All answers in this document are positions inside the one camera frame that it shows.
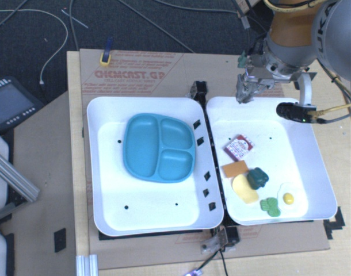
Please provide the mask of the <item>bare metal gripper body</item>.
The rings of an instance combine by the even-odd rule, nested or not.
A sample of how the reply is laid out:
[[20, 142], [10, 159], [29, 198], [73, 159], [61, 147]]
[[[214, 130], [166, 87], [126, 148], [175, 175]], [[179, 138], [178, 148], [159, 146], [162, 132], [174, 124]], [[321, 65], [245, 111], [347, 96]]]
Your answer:
[[276, 83], [310, 84], [310, 74], [301, 66], [288, 64], [272, 53], [253, 54], [245, 63], [245, 87], [274, 87]]

